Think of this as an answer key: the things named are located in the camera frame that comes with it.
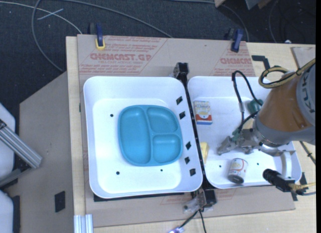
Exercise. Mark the white and yellow can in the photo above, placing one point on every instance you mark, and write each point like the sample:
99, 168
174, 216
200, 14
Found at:
237, 169

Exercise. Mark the yellow wedge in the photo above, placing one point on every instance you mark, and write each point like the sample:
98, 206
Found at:
204, 150

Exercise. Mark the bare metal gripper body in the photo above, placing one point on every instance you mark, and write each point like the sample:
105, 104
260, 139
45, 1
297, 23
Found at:
250, 140

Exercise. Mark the blue divided plate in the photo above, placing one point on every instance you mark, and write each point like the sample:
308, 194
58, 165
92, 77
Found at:
136, 136

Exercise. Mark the black cylinder on white bracket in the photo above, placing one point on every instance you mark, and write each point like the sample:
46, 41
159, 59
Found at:
276, 178

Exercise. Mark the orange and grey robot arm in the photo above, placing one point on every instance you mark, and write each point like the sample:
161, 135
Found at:
283, 106

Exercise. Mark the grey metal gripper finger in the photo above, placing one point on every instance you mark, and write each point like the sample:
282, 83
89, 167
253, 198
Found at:
230, 140
225, 149

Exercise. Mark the white plastic tray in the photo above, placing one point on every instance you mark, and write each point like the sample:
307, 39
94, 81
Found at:
105, 139
220, 89

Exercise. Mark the brown cardboard board red print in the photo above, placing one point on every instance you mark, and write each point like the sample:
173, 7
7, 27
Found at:
140, 56

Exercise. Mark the white and red carton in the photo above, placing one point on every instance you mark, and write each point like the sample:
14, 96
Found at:
202, 112

